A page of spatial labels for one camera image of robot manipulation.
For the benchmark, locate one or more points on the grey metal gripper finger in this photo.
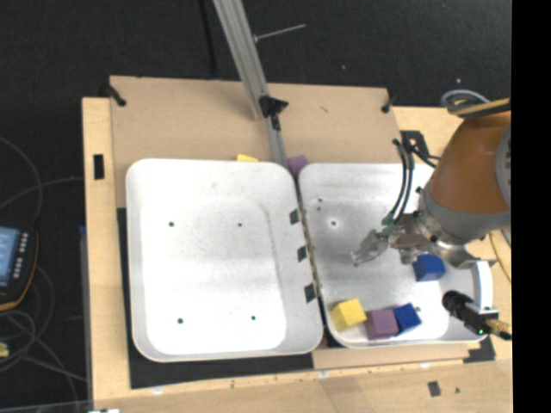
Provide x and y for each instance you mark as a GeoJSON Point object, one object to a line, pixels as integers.
{"type": "Point", "coordinates": [409, 257]}
{"type": "Point", "coordinates": [369, 248]}

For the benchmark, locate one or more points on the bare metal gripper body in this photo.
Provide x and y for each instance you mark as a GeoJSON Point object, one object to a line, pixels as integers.
{"type": "Point", "coordinates": [419, 236]}

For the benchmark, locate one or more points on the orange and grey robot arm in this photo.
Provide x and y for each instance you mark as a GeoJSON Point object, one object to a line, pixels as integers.
{"type": "Point", "coordinates": [469, 174]}

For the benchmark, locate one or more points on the blue cube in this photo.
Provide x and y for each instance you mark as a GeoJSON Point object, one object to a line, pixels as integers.
{"type": "Point", "coordinates": [408, 317]}
{"type": "Point", "coordinates": [428, 267]}

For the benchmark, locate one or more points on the white plastic tray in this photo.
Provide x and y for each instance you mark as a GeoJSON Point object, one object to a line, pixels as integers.
{"type": "Point", "coordinates": [215, 265]}
{"type": "Point", "coordinates": [370, 282]}

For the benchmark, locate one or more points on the yellow cube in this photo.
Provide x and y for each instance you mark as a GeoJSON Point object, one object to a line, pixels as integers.
{"type": "Point", "coordinates": [348, 314]}
{"type": "Point", "coordinates": [247, 158]}

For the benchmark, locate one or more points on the purple cube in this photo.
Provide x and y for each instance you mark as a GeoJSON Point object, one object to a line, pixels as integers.
{"type": "Point", "coordinates": [381, 324]}
{"type": "Point", "coordinates": [298, 165]}

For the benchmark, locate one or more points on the brown flat board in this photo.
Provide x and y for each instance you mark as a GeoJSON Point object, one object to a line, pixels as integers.
{"type": "Point", "coordinates": [189, 118]}

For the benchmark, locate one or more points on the black cylinder on white bracket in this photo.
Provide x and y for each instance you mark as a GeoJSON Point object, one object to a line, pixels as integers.
{"type": "Point", "coordinates": [471, 310]}

